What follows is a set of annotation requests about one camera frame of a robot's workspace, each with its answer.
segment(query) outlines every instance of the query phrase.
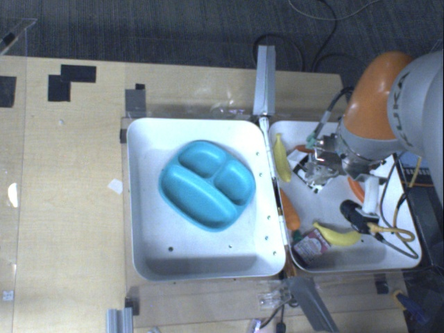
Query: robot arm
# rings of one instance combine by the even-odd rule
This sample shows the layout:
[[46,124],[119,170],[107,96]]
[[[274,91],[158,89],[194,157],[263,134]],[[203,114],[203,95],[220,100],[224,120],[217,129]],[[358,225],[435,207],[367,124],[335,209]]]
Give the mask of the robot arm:
[[443,204],[443,52],[413,61],[401,52],[377,57],[357,83],[336,133],[317,139],[314,150],[306,177],[313,185],[324,185],[326,173],[365,181],[394,152],[420,155]]

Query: blue plate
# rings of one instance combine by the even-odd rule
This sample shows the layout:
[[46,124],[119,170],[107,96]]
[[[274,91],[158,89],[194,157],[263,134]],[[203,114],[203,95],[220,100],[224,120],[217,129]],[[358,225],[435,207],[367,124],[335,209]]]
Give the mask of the blue plate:
[[230,227],[255,193],[252,173],[216,144],[195,141],[162,170],[159,191],[179,214],[213,232]]

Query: white sticker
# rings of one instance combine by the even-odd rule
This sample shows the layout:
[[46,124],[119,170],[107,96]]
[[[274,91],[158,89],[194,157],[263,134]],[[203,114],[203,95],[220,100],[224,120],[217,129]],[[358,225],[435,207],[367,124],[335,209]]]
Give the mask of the white sticker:
[[14,291],[3,291],[3,301],[13,301]]
[[123,183],[120,180],[112,179],[112,181],[108,184],[108,187],[119,195],[123,192]]

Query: wooden table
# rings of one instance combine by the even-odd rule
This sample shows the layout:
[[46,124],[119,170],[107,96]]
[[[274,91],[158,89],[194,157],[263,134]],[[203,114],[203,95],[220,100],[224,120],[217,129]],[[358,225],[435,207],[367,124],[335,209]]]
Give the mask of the wooden table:
[[[192,117],[220,102],[248,113],[255,71],[3,58],[0,75],[16,76],[17,87],[26,86],[26,98],[20,96],[25,95],[23,90],[17,90],[14,107],[0,110],[2,137],[7,133],[10,139],[16,132],[19,140],[24,135],[16,150],[8,148],[11,162],[17,159],[19,164],[23,153],[23,169],[17,180],[21,185],[18,247],[15,235],[1,239],[0,256],[10,258],[12,269],[16,264],[17,274],[15,282],[0,281],[15,290],[14,300],[0,305],[0,332],[105,332],[107,309],[121,309],[126,296],[123,196],[108,187],[112,180],[122,180],[119,131],[125,89],[145,84],[148,113],[154,115],[165,111]],[[95,66],[96,82],[71,83],[71,102],[48,102],[48,75],[60,75],[62,64]],[[317,120],[341,81],[335,75],[277,72],[276,85],[276,109],[283,118]],[[335,116],[344,105],[338,106]],[[12,112],[23,119],[22,128],[8,122]],[[9,225],[14,233],[14,223]],[[403,285],[399,275],[388,280],[392,287]],[[341,292],[335,286],[321,284],[321,290],[342,332],[407,331],[402,312],[388,295],[376,295],[374,285],[364,285],[359,294],[353,282],[344,283]],[[248,322],[160,329],[238,333],[246,331]],[[287,332],[311,332],[300,309],[289,312],[286,322]]]

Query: yellow banana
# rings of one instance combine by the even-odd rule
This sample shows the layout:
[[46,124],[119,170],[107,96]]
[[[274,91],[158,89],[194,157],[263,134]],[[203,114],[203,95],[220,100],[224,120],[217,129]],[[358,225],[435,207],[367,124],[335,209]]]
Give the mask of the yellow banana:
[[313,226],[318,229],[325,240],[335,246],[352,246],[361,239],[361,233],[351,230],[346,233],[339,233],[329,228],[321,226],[319,223],[314,222]]
[[285,151],[284,144],[280,139],[281,134],[276,134],[276,142],[273,146],[273,154],[275,158],[275,165],[277,173],[282,181],[290,182],[291,180],[291,169],[289,161],[287,160],[287,152]]

